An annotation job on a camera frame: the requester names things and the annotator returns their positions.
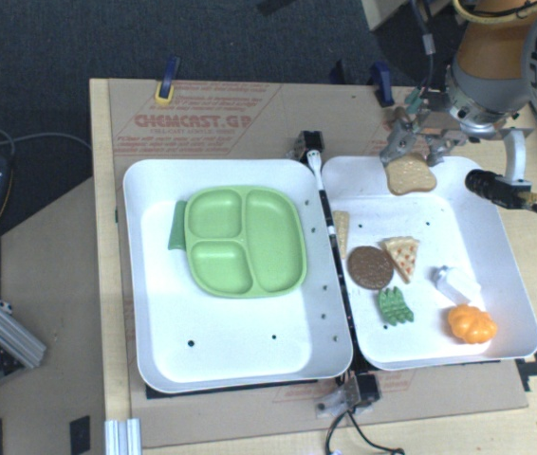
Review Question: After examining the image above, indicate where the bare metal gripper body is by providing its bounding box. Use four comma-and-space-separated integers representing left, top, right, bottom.
412, 102, 512, 149

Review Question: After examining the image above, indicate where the tan bread slice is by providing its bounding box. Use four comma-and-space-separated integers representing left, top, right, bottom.
383, 153, 438, 196

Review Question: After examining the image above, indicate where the white plastic tray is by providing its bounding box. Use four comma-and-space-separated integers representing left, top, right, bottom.
320, 155, 537, 373
121, 157, 355, 394

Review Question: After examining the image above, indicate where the beige cracker wedge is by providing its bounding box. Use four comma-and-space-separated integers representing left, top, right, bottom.
331, 209, 351, 261

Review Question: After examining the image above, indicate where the thin black and white rod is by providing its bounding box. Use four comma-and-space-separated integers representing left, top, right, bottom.
306, 149, 359, 374

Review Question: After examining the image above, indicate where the yellow pizza slice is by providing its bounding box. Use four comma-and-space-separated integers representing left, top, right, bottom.
380, 235, 421, 285

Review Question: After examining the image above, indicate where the brown round biscuit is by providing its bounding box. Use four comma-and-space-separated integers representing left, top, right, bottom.
346, 245, 396, 291

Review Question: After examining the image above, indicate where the white plastic bottle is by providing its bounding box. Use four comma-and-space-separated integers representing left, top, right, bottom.
434, 264, 483, 305

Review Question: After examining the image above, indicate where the brown cardboard board red print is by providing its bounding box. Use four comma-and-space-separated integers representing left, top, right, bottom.
106, 79, 530, 449

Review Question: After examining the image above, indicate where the green divided plate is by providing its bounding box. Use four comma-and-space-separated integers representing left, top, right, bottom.
183, 185, 308, 300

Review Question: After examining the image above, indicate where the green leafy vegetable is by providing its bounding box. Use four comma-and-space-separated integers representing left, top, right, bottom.
378, 285, 416, 328

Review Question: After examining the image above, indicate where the green flat piece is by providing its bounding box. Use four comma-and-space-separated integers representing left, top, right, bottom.
168, 199, 189, 252

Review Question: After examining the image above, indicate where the black cylinder on white bracket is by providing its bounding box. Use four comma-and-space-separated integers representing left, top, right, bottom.
464, 128, 535, 210

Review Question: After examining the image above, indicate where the black block with thin wires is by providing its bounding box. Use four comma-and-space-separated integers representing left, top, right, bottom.
315, 372, 381, 419
288, 129, 324, 161

